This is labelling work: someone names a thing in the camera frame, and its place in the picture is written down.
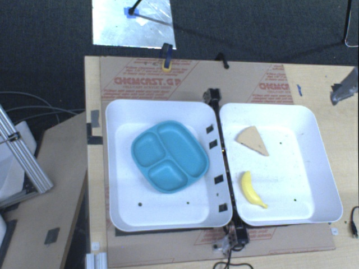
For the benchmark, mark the blue divided plate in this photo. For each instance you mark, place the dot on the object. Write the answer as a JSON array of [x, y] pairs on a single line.
[[170, 156]]

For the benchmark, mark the thin black rod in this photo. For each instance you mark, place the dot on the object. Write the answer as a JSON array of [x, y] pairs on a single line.
[[224, 150]]

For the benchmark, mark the tan pizza slice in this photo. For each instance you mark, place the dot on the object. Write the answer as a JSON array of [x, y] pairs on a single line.
[[253, 140]]

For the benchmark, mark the brown cardboard board red print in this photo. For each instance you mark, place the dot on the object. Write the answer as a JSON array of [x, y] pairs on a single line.
[[238, 77]]

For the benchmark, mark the white plastic tray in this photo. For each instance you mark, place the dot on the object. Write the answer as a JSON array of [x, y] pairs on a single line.
[[283, 183], [157, 212]]

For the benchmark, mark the yellow banana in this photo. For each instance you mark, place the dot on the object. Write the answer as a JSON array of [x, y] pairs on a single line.
[[249, 190]]

